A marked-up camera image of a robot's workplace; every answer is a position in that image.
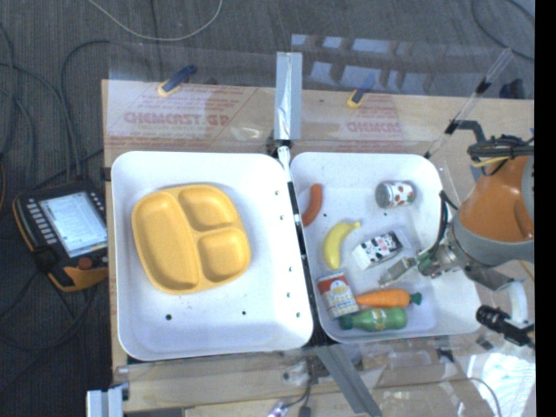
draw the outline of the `tin can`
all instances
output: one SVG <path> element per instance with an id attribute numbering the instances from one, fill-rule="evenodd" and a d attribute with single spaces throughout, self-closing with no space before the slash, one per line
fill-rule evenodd
<path id="1" fill-rule="evenodd" d="M 376 188 L 374 199 L 384 209 L 409 205 L 415 199 L 415 189 L 408 181 L 383 182 Z"/>
<path id="2" fill-rule="evenodd" d="M 349 287 L 348 279 L 343 272 L 319 278 L 317 287 L 326 302 L 330 318 L 334 319 L 359 311 L 359 306 Z"/>

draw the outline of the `green bottle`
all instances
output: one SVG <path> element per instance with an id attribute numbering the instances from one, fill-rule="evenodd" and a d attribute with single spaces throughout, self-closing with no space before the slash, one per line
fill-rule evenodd
<path id="1" fill-rule="evenodd" d="M 384 329 L 402 329 L 407 325 L 404 308 L 369 308 L 339 318 L 342 329 L 359 328 L 368 332 Z"/>

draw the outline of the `table surface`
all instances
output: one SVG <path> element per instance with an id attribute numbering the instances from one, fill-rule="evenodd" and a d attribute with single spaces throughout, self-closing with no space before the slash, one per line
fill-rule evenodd
<path id="1" fill-rule="evenodd" d="M 131 150 L 179 148 L 183 151 L 188 150 L 188 141 L 179 142 L 171 137 L 146 142 L 144 137 L 140 137 L 139 129 L 128 131 L 125 137 L 121 136 L 122 132 L 115 129 L 110 121 L 109 110 L 113 106 L 110 95 L 114 94 L 112 90 L 115 88 L 111 84 L 111 81 L 103 82 L 104 165 L 107 168 L 119 155 Z M 238 87 L 238 91 L 239 96 L 236 98 L 245 95 L 245 89 Z M 232 133 L 237 135 L 238 128 L 239 130 L 258 129 L 265 134 L 271 132 L 274 122 L 274 94 L 273 89 L 250 89 L 248 102 L 242 106 L 242 116 L 232 117 L 231 121 L 224 122 L 218 134 L 202 145 L 203 151 L 226 152 L 230 146 L 234 149 L 236 136 Z M 305 116 L 306 113 L 310 113 L 312 107 L 318 104 L 325 104 L 328 107 L 343 106 L 347 97 L 348 94 L 339 92 L 306 91 L 303 94 L 304 118 L 310 117 L 309 114 Z M 403 132 L 402 141 L 407 145 L 406 149 L 419 153 L 426 151 L 430 142 L 446 127 L 447 120 L 452 118 L 465 102 L 465 99 L 460 97 L 437 96 L 369 95 L 368 98 L 369 104 L 387 105 L 386 122 L 399 125 Z M 375 119 L 376 113 L 369 116 Z M 534 128 L 534 101 L 483 99 L 473 109 L 472 117 L 480 122 L 486 137 L 507 134 L 527 139 L 532 135 Z M 345 121 L 336 119 L 336 122 L 341 125 Z M 313 127 L 308 126 L 309 131 L 304 136 L 311 138 L 306 142 L 308 149 L 373 152 L 374 147 L 377 146 L 374 142 L 354 140 L 357 136 L 337 136 L 333 141 L 316 140 L 321 139 L 319 131 L 324 131 L 328 127 L 329 125 L 320 125 L 318 122 Z M 399 138 L 387 137 L 386 144 L 393 147 L 397 139 Z M 440 171 L 445 189 L 453 196 L 457 196 L 458 199 L 455 200 L 457 202 L 464 199 L 473 186 L 473 175 L 466 154 L 467 146 L 473 142 L 473 134 L 470 131 L 457 131 L 447 145 L 431 159 Z M 190 141 L 190 143 L 195 147 L 195 151 L 199 150 L 197 142 Z M 245 142 L 242 146 L 247 152 L 260 152 L 261 144 L 262 142 L 257 141 Z M 185 413 L 183 415 L 265 415 L 264 413 L 268 412 L 280 397 L 301 396 L 304 384 L 284 381 L 283 373 L 307 353 L 304 349 L 279 354 L 222 355 L 202 359 L 129 363 L 128 356 L 118 340 L 114 217 L 110 182 L 106 182 L 106 197 L 110 237 L 112 364 L 115 382 L 129 382 L 130 395 L 124 402 L 125 410 L 132 412 L 187 408 L 183 411 Z M 534 265 L 511 261 L 502 266 L 500 271 L 505 275 L 523 280 L 528 300 L 528 317 L 534 321 Z M 483 304 L 508 307 L 504 293 L 493 293 L 480 288 L 478 291 L 481 299 L 484 300 Z M 477 345 L 476 341 L 481 336 L 494 342 L 494 349 L 486 351 Z M 449 346 L 453 363 L 446 364 L 442 359 L 437 350 L 439 345 Z M 488 369 L 491 372 L 496 369 L 500 371 L 503 360 L 506 360 L 503 367 L 505 372 L 507 369 L 518 368 L 522 374 L 527 374 L 533 379 L 535 372 L 534 354 L 531 354 L 530 349 L 515 347 L 484 328 L 481 328 L 477 334 L 458 335 L 448 339 L 414 339 L 362 345 L 360 351 L 363 354 L 361 378 L 381 405 L 383 412 L 391 408 L 388 415 L 398 415 L 397 413 L 404 415 L 404 406 L 408 406 L 412 400 L 419 401 L 422 397 L 428 397 L 427 406 L 430 406 L 430 409 L 438 410 L 441 407 L 453 409 L 453 405 L 450 404 L 450 394 L 455 394 L 460 402 L 465 403 L 468 410 L 478 411 L 481 406 L 485 406 L 485 400 L 492 408 L 492 397 L 488 398 L 489 391 L 481 386 L 480 378 L 473 384 L 473 379 L 469 380 L 470 377 L 485 378 Z M 519 366 L 508 367 L 509 359 L 504 358 L 508 356 L 512 361 L 515 359 Z M 506 394 L 507 397 L 507 394 L 513 394 L 510 395 L 513 397 L 512 400 L 520 403 L 524 409 L 534 407 L 534 403 L 528 403 L 526 406 L 527 401 L 531 400 L 529 393 L 532 388 L 531 396 L 534 397 L 534 381 L 528 385 L 522 384 L 521 390 L 512 390 L 515 385 L 505 383 L 503 377 L 496 376 L 496 372 L 488 378 L 493 382 L 489 386 L 498 396 Z M 444 383 L 447 381 L 453 389 L 449 393 L 445 391 Z M 392 399 L 391 393 L 394 391 L 405 392 L 405 405 L 404 400 Z M 313 387 L 311 403 L 319 410 L 318 415 L 346 416 L 352 412 L 337 385 L 332 380 L 327 381 L 326 378 L 321 379 L 319 384 Z"/>

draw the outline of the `carrot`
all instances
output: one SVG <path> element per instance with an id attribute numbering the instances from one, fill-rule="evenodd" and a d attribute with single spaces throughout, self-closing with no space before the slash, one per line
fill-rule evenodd
<path id="1" fill-rule="evenodd" d="M 387 288 L 355 297 L 357 304 L 371 308 L 404 308 L 410 302 L 420 304 L 421 299 L 422 295 L 419 292 L 410 295 L 402 288 Z"/>
<path id="2" fill-rule="evenodd" d="M 305 227 L 314 221 L 322 207 L 322 186 L 313 184 L 310 189 L 309 205 L 307 210 L 301 215 L 301 224 Z"/>

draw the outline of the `toy banana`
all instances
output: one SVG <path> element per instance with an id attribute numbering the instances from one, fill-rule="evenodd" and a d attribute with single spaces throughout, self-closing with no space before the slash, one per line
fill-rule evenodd
<path id="1" fill-rule="evenodd" d="M 344 242 L 349 232 L 360 226 L 361 223 L 359 221 L 351 224 L 349 222 L 338 222 L 328 232 L 328 235 L 324 239 L 323 254 L 324 261 L 330 268 L 340 268 L 341 244 Z"/>

